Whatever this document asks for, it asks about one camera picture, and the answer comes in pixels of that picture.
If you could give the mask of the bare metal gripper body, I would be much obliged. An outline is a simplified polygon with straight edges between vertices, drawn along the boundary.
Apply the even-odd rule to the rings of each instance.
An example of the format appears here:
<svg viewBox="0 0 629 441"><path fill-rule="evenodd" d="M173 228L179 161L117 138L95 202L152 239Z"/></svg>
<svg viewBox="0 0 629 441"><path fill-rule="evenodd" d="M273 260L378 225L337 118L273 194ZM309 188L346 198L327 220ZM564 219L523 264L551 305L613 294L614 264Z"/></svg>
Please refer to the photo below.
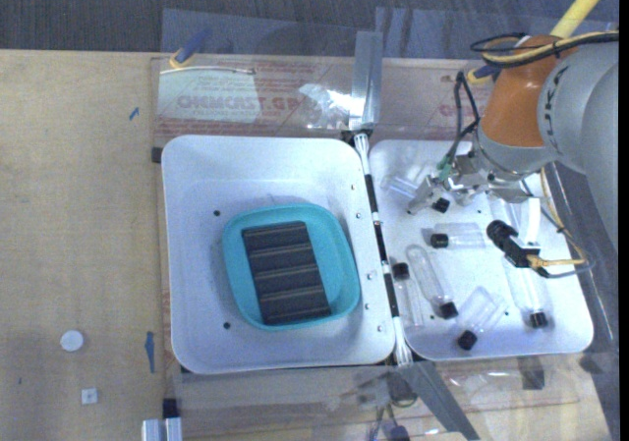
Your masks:
<svg viewBox="0 0 629 441"><path fill-rule="evenodd" d="M446 155L438 164L438 180L462 206L473 203L482 194L508 203L522 203L529 197L523 179L523 175L501 171L478 151Z"/></svg>

